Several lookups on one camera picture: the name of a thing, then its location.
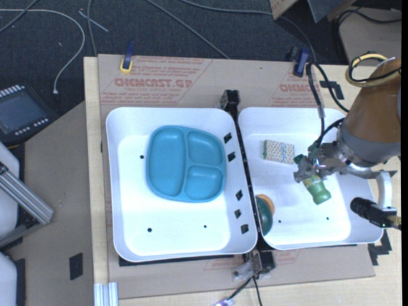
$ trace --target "blue clamp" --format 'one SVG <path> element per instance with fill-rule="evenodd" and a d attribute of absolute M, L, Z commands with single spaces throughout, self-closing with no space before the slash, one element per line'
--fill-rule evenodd
<path fill-rule="evenodd" d="M 309 58 L 310 51 L 308 48 L 301 48 L 300 53 L 298 56 L 298 63 L 295 64 L 295 68 L 293 69 L 293 74 L 297 77 L 303 77 L 303 70 L 305 69 L 305 65 L 307 59 Z"/>
<path fill-rule="evenodd" d="M 134 41 L 130 41 L 129 45 L 127 46 L 125 58 L 122 59 L 122 62 L 120 63 L 120 71 L 123 72 L 123 74 L 128 74 L 132 70 L 132 55 L 135 45 L 136 43 Z"/>

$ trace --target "black fabric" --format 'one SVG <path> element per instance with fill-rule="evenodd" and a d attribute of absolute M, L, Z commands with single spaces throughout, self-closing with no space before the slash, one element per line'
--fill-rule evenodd
<path fill-rule="evenodd" d="M 0 8 L 25 8 L 32 0 L 0 0 Z M 175 0 L 154 0 L 194 28 L 231 59 L 283 61 L 291 47 L 307 42 L 291 24 L 265 15 L 232 15 L 202 10 Z M 269 0 L 190 0 L 218 8 L 270 12 Z M 368 7 L 401 9 L 401 0 L 360 0 Z M 58 83 L 58 101 L 52 87 L 59 70 L 78 50 L 82 36 L 70 20 L 48 13 L 28 13 L 0 33 L 0 87 L 19 80 L 30 83 L 60 115 L 84 99 L 83 57 L 92 56 L 87 21 L 78 11 L 88 0 L 41 0 L 35 9 L 57 10 L 76 19 L 86 33 L 85 47 L 64 71 Z M 0 27 L 16 13 L 0 11 Z M 345 64 L 336 53 L 332 24 L 314 23 L 306 0 L 299 0 L 284 16 L 308 36 L 320 63 Z M 174 57 L 223 58 L 196 35 L 143 0 L 94 0 L 91 19 L 99 53 L 125 54 L 129 40 L 135 54 Z"/>

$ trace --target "blue connector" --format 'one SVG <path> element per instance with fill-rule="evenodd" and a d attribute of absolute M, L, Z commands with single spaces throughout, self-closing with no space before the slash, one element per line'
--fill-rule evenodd
<path fill-rule="evenodd" d="M 293 74 L 297 77 L 303 77 L 303 70 L 305 69 L 305 65 L 307 59 L 309 58 L 310 50 L 308 48 L 301 48 L 300 53 L 298 56 L 298 63 L 295 64 L 295 68 L 293 69 Z"/>

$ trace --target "sponge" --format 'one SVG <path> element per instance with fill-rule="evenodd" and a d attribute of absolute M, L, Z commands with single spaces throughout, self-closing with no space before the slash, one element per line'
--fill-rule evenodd
<path fill-rule="evenodd" d="M 288 143 L 265 140 L 263 143 L 263 158 L 269 161 L 292 164 L 295 146 Z"/>

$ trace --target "blue plate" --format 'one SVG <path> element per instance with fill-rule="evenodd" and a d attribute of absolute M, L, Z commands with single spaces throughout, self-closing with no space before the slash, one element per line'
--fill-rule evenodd
<path fill-rule="evenodd" d="M 205 131 L 163 126 L 150 137 L 146 178 L 156 195 L 175 201 L 203 202 L 218 197 L 225 185 L 222 143 Z"/>

